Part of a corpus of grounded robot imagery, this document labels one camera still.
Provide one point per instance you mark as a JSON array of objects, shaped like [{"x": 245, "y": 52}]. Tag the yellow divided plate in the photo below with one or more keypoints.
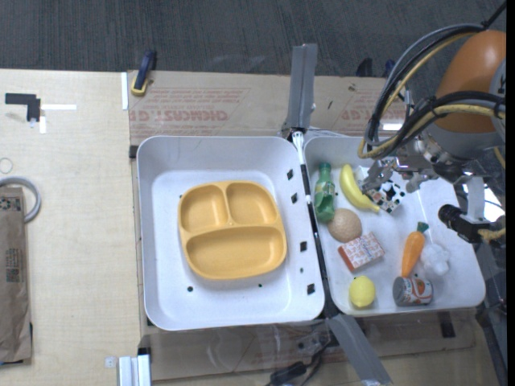
[{"x": 233, "y": 251}]

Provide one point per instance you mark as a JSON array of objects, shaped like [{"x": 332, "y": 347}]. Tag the black cylinder on white bracket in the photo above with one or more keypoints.
[{"x": 462, "y": 221}]

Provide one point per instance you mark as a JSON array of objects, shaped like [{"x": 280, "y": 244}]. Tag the orange and white packet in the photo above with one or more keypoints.
[{"x": 361, "y": 251}]

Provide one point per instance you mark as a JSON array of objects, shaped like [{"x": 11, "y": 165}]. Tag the green plastic bottle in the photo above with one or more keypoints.
[{"x": 324, "y": 199}]

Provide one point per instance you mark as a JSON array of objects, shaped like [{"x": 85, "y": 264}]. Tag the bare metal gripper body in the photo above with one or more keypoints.
[{"x": 432, "y": 157}]

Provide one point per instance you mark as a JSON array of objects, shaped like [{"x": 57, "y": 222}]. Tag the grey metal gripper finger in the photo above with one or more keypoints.
[
  {"x": 418, "y": 180},
  {"x": 376, "y": 175}
]

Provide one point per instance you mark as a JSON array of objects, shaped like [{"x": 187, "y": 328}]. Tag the yellow lemon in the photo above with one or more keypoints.
[{"x": 362, "y": 292}]

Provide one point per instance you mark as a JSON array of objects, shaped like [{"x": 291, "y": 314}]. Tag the brown paper bag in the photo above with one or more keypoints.
[{"x": 14, "y": 280}]

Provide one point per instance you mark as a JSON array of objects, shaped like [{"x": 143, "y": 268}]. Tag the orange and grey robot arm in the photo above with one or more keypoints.
[{"x": 470, "y": 66}]

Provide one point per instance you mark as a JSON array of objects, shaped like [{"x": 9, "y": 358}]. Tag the orange carrot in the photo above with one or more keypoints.
[{"x": 413, "y": 249}]

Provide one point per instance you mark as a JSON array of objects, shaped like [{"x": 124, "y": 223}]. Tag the grey and orange can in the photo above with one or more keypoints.
[{"x": 412, "y": 291}]

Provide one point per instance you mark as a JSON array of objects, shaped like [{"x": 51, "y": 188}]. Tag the yellow banana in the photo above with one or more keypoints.
[{"x": 351, "y": 189}]

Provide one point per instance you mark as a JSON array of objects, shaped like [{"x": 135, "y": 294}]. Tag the brown cardboard board red print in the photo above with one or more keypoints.
[{"x": 241, "y": 111}]

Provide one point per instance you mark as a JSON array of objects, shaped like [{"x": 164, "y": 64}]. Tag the black and white cow carton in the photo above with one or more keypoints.
[{"x": 389, "y": 199}]

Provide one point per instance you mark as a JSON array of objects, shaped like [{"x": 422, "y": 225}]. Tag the white plastic tray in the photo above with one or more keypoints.
[
  {"x": 225, "y": 304},
  {"x": 386, "y": 231}
]

